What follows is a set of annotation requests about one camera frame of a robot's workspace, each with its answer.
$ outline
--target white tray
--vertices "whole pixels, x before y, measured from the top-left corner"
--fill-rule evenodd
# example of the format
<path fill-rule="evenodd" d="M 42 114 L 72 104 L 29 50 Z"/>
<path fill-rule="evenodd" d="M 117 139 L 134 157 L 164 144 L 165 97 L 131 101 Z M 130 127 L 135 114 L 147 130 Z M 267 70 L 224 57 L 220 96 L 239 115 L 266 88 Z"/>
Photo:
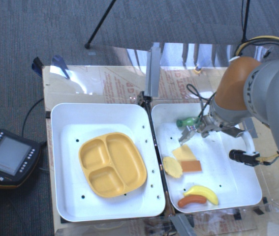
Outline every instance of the white tray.
<path fill-rule="evenodd" d="M 146 111 L 134 104 L 61 103 L 51 112 L 56 203 L 71 222 L 157 216 L 165 197 Z M 138 189 L 113 198 L 96 195 L 80 166 L 80 146 L 100 135 L 121 132 L 137 146 L 147 169 Z"/>
<path fill-rule="evenodd" d="M 176 126 L 176 120 L 198 116 L 199 113 L 200 104 L 197 103 L 159 104 L 153 107 L 152 119 L 162 159 L 166 156 L 174 157 L 172 151 L 181 146 L 178 140 L 183 130 Z M 246 142 L 251 149 L 254 149 L 250 135 L 244 138 L 233 138 L 222 132 L 210 132 L 206 138 L 196 133 L 186 142 L 201 162 L 202 171 L 183 173 L 180 178 L 165 174 L 172 205 L 181 212 L 190 213 L 252 206 L 259 203 L 262 190 L 254 167 L 229 158 L 232 149 L 247 151 L 244 139 L 250 139 Z M 206 202 L 179 208 L 178 200 L 183 198 L 183 192 L 193 185 L 204 185 L 212 189 L 218 196 L 219 205 Z"/>

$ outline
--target yellow cheese slice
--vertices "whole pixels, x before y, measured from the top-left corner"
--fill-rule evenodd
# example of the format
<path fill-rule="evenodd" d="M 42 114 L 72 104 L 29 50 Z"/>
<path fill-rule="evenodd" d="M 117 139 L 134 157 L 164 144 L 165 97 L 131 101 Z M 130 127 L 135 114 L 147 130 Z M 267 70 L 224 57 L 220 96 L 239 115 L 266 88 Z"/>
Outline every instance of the yellow cheese slice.
<path fill-rule="evenodd" d="M 166 156 L 163 158 L 162 162 L 163 168 L 167 174 L 175 178 L 179 178 L 180 176 L 182 176 L 182 167 L 174 157 Z"/>
<path fill-rule="evenodd" d="M 184 144 L 181 147 L 178 147 L 177 149 L 173 150 L 172 154 L 175 156 L 175 158 L 178 161 L 197 160 L 196 156 L 193 154 L 193 152 L 190 150 L 190 148 L 186 144 Z"/>

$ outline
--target display screen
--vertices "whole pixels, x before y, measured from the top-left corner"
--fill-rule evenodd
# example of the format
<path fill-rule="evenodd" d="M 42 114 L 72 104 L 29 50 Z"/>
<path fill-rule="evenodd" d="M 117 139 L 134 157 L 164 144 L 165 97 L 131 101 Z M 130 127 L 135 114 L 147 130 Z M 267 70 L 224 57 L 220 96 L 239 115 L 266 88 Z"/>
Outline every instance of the display screen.
<path fill-rule="evenodd" d="M 9 137 L 4 137 L 0 142 L 0 171 L 16 175 L 31 146 Z"/>

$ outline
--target table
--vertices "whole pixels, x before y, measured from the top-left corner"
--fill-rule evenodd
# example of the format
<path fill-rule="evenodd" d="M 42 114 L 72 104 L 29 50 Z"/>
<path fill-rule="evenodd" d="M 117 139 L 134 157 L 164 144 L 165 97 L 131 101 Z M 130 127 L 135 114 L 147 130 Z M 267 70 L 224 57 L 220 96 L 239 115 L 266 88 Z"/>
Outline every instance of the table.
<path fill-rule="evenodd" d="M 195 235 L 279 235 L 279 160 L 271 166 L 258 165 L 256 175 L 263 199 L 256 206 L 213 210 L 195 214 L 177 213 L 167 199 L 164 212 L 157 217 L 113 221 L 66 222 L 58 214 L 55 194 L 53 143 L 50 112 L 59 103 L 126 103 L 139 104 L 143 92 L 152 95 L 148 109 L 161 103 L 196 103 L 186 89 L 192 83 L 203 97 L 209 97 L 218 87 L 235 50 L 233 45 L 154 43 L 151 50 L 141 51 L 91 45 L 87 50 L 89 64 L 69 65 L 70 80 L 60 69 L 42 69 L 49 167 L 56 235 L 162 235 L 182 229 L 173 226 L 173 217 Z M 245 55 L 256 57 L 248 48 Z M 150 54 L 157 56 L 147 62 Z M 279 58 L 278 52 L 268 59 Z M 151 67 L 160 66 L 160 70 Z M 256 151 L 271 156 L 277 150 L 270 130 L 255 118 L 240 123 L 250 129 Z"/>

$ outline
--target gray carpet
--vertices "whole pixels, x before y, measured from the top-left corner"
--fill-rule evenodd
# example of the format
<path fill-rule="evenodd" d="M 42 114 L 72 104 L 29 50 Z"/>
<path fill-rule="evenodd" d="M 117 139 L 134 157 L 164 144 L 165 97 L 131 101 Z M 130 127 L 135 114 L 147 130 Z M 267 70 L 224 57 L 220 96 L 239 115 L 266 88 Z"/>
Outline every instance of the gray carpet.
<path fill-rule="evenodd" d="M 244 0 L 243 19 L 245 14 Z M 28 110 L 43 97 L 42 78 L 31 69 L 61 55 L 68 65 L 89 64 L 84 44 L 111 0 L 0 0 L 0 128 L 21 134 Z M 239 44 L 242 0 L 117 0 L 92 41 L 138 50 L 153 42 Z M 251 0 L 247 39 L 279 37 L 279 0 Z M 46 140 L 38 104 L 24 136 Z M 47 149 L 39 162 L 48 168 Z M 0 236 L 53 235 L 49 173 L 36 168 L 15 190 L 0 191 Z"/>

